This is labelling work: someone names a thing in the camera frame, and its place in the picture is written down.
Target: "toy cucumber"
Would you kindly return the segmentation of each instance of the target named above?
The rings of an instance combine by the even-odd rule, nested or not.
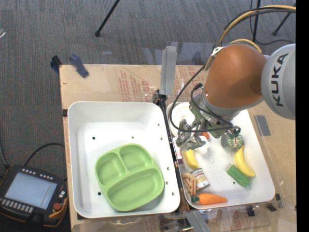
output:
[[[232,165],[226,172],[243,187],[247,187],[251,184],[249,178],[243,174],[235,165]]]

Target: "green plate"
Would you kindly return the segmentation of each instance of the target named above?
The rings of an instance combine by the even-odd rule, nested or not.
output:
[[[157,163],[138,144],[123,145],[101,155],[95,172],[106,199],[118,211],[141,207],[164,189]]]

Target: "table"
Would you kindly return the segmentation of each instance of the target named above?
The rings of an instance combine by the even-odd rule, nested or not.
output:
[[[115,231],[161,231],[163,227],[177,226],[173,214],[126,219],[127,225],[119,225],[119,220],[78,219],[78,214],[70,200],[72,181],[70,169],[70,142],[67,110],[77,101],[120,101],[150,102],[152,94],[160,87],[160,65],[84,65],[89,76],[82,78],[72,65],[59,66],[63,126],[68,174],[70,222],[73,232]],[[176,66],[174,94],[183,82],[201,66]],[[183,93],[180,101],[190,97],[192,88],[204,82],[207,72],[201,72]],[[269,203],[248,206],[218,208],[201,211],[208,223],[209,231],[296,231],[296,158],[295,121],[287,120],[272,112],[265,102],[248,109],[254,130],[263,150],[276,189],[276,197]],[[190,224],[183,224],[183,231]]]

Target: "black stand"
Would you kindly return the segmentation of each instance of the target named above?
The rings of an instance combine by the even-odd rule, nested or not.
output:
[[[114,11],[114,9],[116,8],[117,4],[119,3],[120,0],[116,0],[114,5],[112,6],[111,10],[108,12],[107,16],[105,17],[104,21],[102,22],[101,26],[99,27],[99,29],[95,32],[95,35],[98,37],[100,36],[100,32],[102,30],[102,28],[104,27],[105,23],[107,22],[108,18],[111,16],[112,12]]]
[[[285,18],[281,21],[281,23],[279,24],[279,26],[277,27],[277,29],[275,31],[272,32],[273,35],[277,35],[277,32],[279,31],[279,29],[282,27],[282,25],[284,24],[284,22],[286,21],[286,19],[289,17],[289,15],[291,14],[291,12],[289,12]]]
[[[260,7],[260,4],[261,4],[261,0],[257,0],[257,5],[256,7],[259,8]],[[256,38],[256,29],[257,29],[257,22],[258,22],[258,19],[259,19],[259,16],[257,15],[255,17],[255,22],[254,22],[254,30],[253,30],[253,43],[255,43],[255,38]]]

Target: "white tray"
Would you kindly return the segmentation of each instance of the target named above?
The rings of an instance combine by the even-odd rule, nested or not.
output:
[[[68,109],[73,203],[86,218],[162,214],[175,211],[180,195],[161,109],[150,102],[79,101]],[[95,162],[105,152],[137,143],[148,150],[160,168],[162,193],[135,210],[111,207],[95,175]]]
[[[182,109],[176,109],[176,111],[179,110],[181,113],[187,113],[188,118],[190,118],[191,111],[189,110],[189,103],[185,103],[187,104],[186,111],[183,109],[183,103],[180,103],[182,105]],[[167,107],[168,115],[170,108],[171,104]],[[178,114],[175,117],[186,118],[183,114]],[[234,125],[238,125],[241,128],[240,134],[245,145],[244,158],[246,163],[254,170],[255,177],[249,177],[251,185],[247,188],[235,182],[235,180],[226,171],[231,164],[236,165],[234,155],[237,149],[230,147],[223,148],[221,146],[221,138],[216,139],[209,133],[210,146],[207,149],[207,153],[201,154],[195,150],[194,154],[197,163],[203,169],[206,178],[211,185],[206,189],[198,191],[197,194],[201,192],[209,192],[224,196],[228,199],[228,201],[225,203],[200,205],[198,203],[192,203],[190,195],[187,191],[185,191],[185,197],[188,203],[196,209],[212,209],[250,203],[263,203],[270,201],[275,195],[275,187],[248,111],[241,111],[232,120],[232,122]],[[175,139],[176,137],[174,138],[174,146],[175,150],[178,151],[180,149],[177,147]],[[183,164],[179,164],[179,169],[181,173],[191,172],[193,170],[187,165],[184,157]]]

